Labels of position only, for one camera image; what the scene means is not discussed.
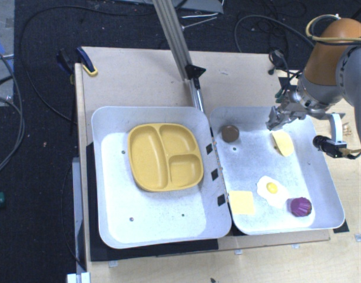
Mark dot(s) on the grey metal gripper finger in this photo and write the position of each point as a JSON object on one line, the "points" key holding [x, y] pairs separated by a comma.
{"points": [[281, 121], [271, 118]]}

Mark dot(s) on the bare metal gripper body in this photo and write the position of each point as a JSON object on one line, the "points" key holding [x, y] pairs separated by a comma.
{"points": [[295, 106]]}

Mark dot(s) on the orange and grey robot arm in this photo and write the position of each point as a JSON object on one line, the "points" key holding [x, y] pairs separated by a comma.
{"points": [[330, 57]]}

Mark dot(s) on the yellow folded cheese slice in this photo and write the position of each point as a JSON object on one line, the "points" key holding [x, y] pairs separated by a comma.
{"points": [[284, 144]]}

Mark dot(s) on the brown round biscuit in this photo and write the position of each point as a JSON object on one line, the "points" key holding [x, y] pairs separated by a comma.
{"points": [[230, 133]]}

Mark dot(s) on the white plastic tray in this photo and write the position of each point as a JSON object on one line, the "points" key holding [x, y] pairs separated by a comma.
{"points": [[156, 217], [251, 164]]}

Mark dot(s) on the white fried egg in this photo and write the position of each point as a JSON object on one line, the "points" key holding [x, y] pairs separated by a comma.
{"points": [[271, 188]]}

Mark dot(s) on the purple cupcake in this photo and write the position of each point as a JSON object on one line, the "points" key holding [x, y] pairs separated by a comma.
{"points": [[299, 206]]}

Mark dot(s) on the yellow square cheese slice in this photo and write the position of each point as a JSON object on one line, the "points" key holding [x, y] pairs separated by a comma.
{"points": [[242, 202]]}

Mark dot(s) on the yellow divided plate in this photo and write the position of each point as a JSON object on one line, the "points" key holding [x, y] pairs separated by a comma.
{"points": [[156, 158]]}

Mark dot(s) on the pale cardboard board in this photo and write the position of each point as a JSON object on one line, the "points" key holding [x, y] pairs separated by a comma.
{"points": [[139, 81]]}

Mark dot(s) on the black cylinder on white bracket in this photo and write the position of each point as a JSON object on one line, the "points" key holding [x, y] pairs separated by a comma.
{"points": [[327, 146]]}

